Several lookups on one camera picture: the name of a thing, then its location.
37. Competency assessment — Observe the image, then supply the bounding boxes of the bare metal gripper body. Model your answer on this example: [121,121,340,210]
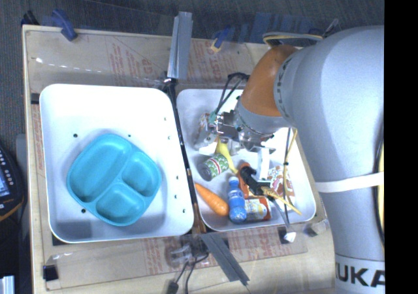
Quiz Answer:
[214,110,276,155]

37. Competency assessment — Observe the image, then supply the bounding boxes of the white box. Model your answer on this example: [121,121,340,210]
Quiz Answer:
[198,144,219,157]

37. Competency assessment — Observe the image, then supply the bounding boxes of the orange and white carton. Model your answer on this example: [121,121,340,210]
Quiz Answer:
[198,112,214,135]

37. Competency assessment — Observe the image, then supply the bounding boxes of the yellow banana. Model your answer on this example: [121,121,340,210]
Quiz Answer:
[215,140,239,174]

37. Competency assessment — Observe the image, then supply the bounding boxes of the green and white can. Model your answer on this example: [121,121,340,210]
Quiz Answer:
[197,154,230,182]

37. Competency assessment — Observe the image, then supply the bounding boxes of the white plastic tray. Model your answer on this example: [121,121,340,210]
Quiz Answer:
[175,88,317,233]
[39,83,195,244]

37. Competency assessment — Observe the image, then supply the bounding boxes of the orange toy sausage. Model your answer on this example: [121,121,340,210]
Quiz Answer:
[237,161,251,199]

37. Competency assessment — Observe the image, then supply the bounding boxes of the red and white packet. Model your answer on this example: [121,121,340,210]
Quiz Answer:
[266,164,297,212]

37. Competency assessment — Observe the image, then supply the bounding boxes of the orange carrot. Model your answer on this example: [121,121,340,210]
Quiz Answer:
[194,182,230,217]

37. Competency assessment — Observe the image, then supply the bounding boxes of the blue plastic bottle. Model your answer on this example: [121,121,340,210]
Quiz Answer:
[227,176,248,224]

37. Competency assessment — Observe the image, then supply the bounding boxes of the blue divided plate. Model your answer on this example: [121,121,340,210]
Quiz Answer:
[66,133,163,227]

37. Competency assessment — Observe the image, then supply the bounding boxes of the brown cardboard board red print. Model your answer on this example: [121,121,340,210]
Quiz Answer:
[25,29,327,291]

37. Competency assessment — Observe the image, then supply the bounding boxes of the black cylinder on white bracket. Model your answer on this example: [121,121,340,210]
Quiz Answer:
[240,148,277,197]

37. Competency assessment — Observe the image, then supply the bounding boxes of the black block with thin wires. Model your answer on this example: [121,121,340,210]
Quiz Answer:
[186,237,210,256]

